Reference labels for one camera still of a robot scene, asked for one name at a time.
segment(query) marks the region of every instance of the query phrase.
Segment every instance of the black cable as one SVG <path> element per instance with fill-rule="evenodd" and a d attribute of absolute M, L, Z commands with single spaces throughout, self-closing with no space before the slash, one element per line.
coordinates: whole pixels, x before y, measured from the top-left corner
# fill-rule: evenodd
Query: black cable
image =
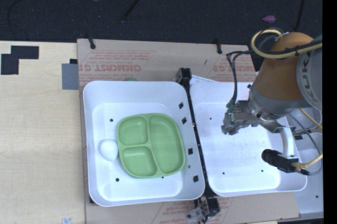
<path fill-rule="evenodd" d="M 234 51 L 234 52 L 230 52 L 228 54 L 226 54 L 227 56 L 227 60 L 231 66 L 232 69 L 232 73 L 233 73 L 233 78 L 234 78 L 234 93 L 233 93 L 233 97 L 231 98 L 231 100 L 227 103 L 227 112 L 230 113 L 232 112 L 235 103 L 236 103 L 236 99 L 237 99 L 237 77 L 236 77 L 236 69 L 235 69 L 235 60 L 237 59 L 237 57 L 239 57 L 240 55 L 249 55 L 249 54 L 253 54 L 255 53 L 253 50 L 246 50 L 246 51 Z"/>
<path fill-rule="evenodd" d="M 322 41 L 318 40 L 318 41 L 313 41 L 304 45 L 299 45 L 297 47 L 292 47 L 292 48 L 286 48 L 283 51 L 269 51 L 269 50 L 263 50 L 263 49 L 259 49 L 261 52 L 264 52 L 266 54 L 270 54 L 270 55 L 280 55 L 280 54 L 284 54 L 284 53 L 288 53 L 288 52 L 297 52 L 299 49 L 304 49 L 304 48 L 308 48 L 317 44 L 320 44 Z"/>

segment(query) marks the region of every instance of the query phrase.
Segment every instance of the black floor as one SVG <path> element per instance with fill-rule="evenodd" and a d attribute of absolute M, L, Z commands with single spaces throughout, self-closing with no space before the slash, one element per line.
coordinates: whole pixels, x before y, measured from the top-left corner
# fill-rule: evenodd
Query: black floor
<path fill-rule="evenodd" d="M 130 9 L 134 1 L 0 0 L 0 40 L 75 42 L 89 35 L 249 45 L 256 32 L 271 26 L 322 34 L 322 0 L 139 0 Z M 262 21 L 267 15 L 276 21 Z M 258 57 L 253 61 L 258 69 Z"/>

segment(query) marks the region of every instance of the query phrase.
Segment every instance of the green plate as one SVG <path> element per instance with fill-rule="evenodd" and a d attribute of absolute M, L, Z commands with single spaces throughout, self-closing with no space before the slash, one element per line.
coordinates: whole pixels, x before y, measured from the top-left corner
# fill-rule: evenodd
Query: green plate
<path fill-rule="evenodd" d="M 133 177 L 175 174 L 185 165 L 185 150 L 176 122 L 165 114 L 141 114 L 122 119 L 117 127 L 118 152 Z"/>

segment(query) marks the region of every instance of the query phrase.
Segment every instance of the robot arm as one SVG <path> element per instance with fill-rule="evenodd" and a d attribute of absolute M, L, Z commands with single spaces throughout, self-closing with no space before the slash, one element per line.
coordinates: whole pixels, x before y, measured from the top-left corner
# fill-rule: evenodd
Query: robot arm
<path fill-rule="evenodd" d="M 281 133 L 283 153 L 266 149 L 262 159 L 285 172 L 305 174 L 305 165 L 285 154 L 292 135 L 283 133 L 277 119 L 307 107 L 322 112 L 322 35 L 313 39 L 297 32 L 270 32 L 279 36 L 268 53 L 255 47 L 261 32 L 252 38 L 252 49 L 265 60 L 250 87 L 248 100 L 235 100 L 227 106 L 221 128 L 223 133 L 233 135 L 249 125 L 261 125 L 271 133 Z"/>

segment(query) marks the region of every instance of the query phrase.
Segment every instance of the wire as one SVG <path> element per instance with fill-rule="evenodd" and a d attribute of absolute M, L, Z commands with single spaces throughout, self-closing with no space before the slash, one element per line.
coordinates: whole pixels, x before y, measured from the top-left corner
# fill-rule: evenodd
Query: wire
<path fill-rule="evenodd" d="M 297 122 L 297 124 L 300 125 L 300 127 L 304 130 L 304 132 L 305 132 L 305 133 L 308 135 L 308 137 L 310 138 L 311 142 L 313 142 L 315 148 L 317 149 L 317 151 L 318 151 L 318 153 L 319 153 L 319 156 L 317 156 L 317 157 L 314 158 L 313 160 L 311 160 L 311 161 L 309 161 L 309 162 L 307 162 L 307 163 L 304 163 L 304 164 L 299 163 L 299 162 L 295 162 L 295 163 L 293 164 L 293 166 L 296 167 L 297 170 L 301 170 L 301 169 L 307 168 L 308 166 L 313 165 L 313 164 L 316 163 L 317 161 L 321 160 L 321 167 L 320 167 L 320 169 L 319 169 L 318 171 L 315 171 L 315 172 L 309 172 L 309 173 L 308 173 L 308 175 L 310 175 L 310 176 L 311 176 L 311 175 L 317 175 L 317 174 L 321 171 L 321 169 L 322 169 L 322 167 L 323 167 L 323 153 L 320 151 L 320 149 L 318 148 L 316 142 L 314 141 L 314 139 L 312 138 L 312 136 L 310 135 L 310 133 L 307 131 L 307 129 L 304 128 L 304 126 L 303 126 L 303 125 L 302 125 L 302 124 L 301 124 L 301 123 L 300 123 L 300 122 L 299 122 L 293 115 L 289 114 L 289 116 L 291 116 L 292 119 L 294 119 L 294 120 Z"/>
<path fill-rule="evenodd" d="M 315 49 L 319 49 L 322 47 L 322 41 L 316 41 L 316 42 L 310 42 L 308 44 L 305 45 L 300 45 L 294 48 L 287 48 L 283 51 L 264 51 L 264 50 L 260 50 L 256 47 L 255 45 L 255 40 L 257 39 L 257 37 L 259 37 L 262 34 L 265 33 L 275 33 L 278 36 L 283 35 L 283 33 L 281 33 L 279 30 L 277 29 L 265 29 L 265 30 L 261 30 L 259 32 L 257 32 L 253 38 L 251 39 L 251 47 L 253 49 L 253 51 L 264 57 L 264 58 L 274 58 L 274 59 L 280 59 L 280 58 L 287 58 L 290 56 L 295 56 L 298 54 L 303 54 L 306 53 L 308 51 L 311 50 L 315 50 Z"/>
<path fill-rule="evenodd" d="M 230 52 L 228 54 L 226 54 L 227 56 L 227 60 L 231 66 L 232 72 L 233 72 L 233 78 L 234 78 L 234 93 L 233 93 L 233 97 L 231 98 L 231 100 L 227 103 L 227 113 L 231 113 L 234 109 L 235 103 L 236 103 L 236 98 L 237 98 L 237 77 L 236 77 L 236 70 L 235 70 L 235 60 L 237 57 L 239 57 L 240 55 L 243 54 L 252 54 L 254 53 L 254 51 L 252 50 L 247 50 L 247 51 L 234 51 L 234 52 Z M 233 54 L 236 54 L 233 58 L 233 61 L 231 61 L 231 56 Z"/>
<path fill-rule="evenodd" d="M 318 128 L 320 128 L 321 130 L 323 130 L 323 127 L 320 125 L 320 124 L 318 124 L 317 123 L 317 121 L 316 120 L 314 120 L 311 116 L 309 116 L 308 114 L 307 114 L 307 112 L 306 111 L 304 111 L 302 108 L 300 108 L 300 111 L 311 121 L 311 122 L 313 122 Z"/>

